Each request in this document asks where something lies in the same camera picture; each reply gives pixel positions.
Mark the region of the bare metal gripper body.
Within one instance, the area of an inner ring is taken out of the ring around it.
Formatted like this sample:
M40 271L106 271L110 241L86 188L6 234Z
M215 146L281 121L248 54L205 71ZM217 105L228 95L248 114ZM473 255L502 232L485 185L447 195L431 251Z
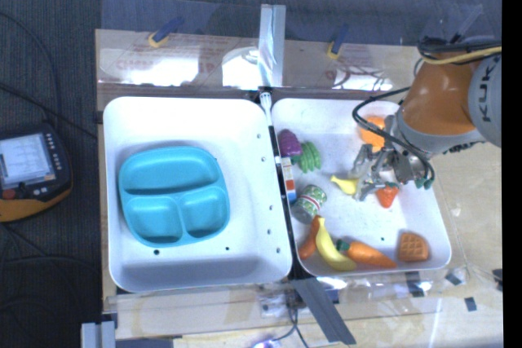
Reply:
M396 180L402 184L428 184L428 154L404 137L395 115L384 118L383 138L385 161L393 170Z

